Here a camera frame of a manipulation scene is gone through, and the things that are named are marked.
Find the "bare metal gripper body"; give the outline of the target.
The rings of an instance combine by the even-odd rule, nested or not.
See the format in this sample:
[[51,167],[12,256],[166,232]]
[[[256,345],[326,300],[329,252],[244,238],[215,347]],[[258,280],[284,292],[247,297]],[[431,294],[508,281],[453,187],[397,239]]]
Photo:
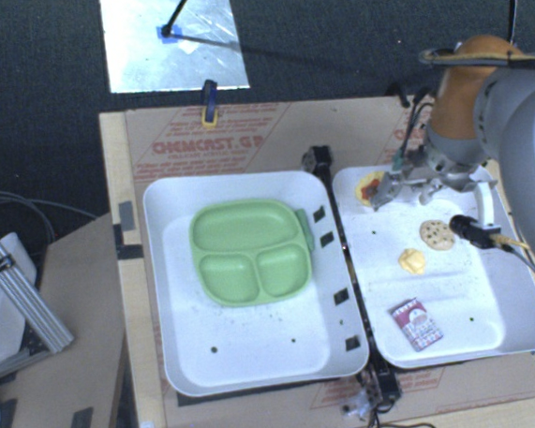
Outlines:
[[443,153],[411,152],[403,159],[399,169],[390,170],[388,176],[399,182],[400,192],[405,187],[420,194],[421,187],[432,180],[441,182],[442,189],[451,189],[456,192],[472,191],[477,186],[477,182],[471,175],[476,170],[475,166],[458,164]]

